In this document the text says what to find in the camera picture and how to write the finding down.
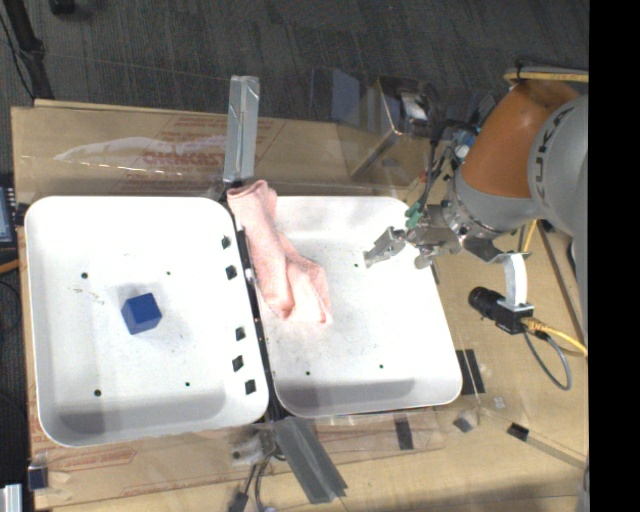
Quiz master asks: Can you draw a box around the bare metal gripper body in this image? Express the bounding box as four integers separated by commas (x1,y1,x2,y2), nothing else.
404,201,497,255

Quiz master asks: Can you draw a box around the white plastic tray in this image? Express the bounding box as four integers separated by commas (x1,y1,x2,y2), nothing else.
267,194,464,419
23,194,272,448

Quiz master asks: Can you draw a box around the pink towel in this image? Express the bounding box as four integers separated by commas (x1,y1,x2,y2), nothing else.
225,179,334,326

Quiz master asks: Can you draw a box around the blue cube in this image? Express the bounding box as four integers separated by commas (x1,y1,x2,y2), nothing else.
120,292,164,336

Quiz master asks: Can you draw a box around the brown cardboard board, red print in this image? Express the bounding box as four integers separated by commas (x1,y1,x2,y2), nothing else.
10,98,447,511

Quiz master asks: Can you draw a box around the black cylinder on white bracket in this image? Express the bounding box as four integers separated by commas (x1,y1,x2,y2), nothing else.
468,252,535,335

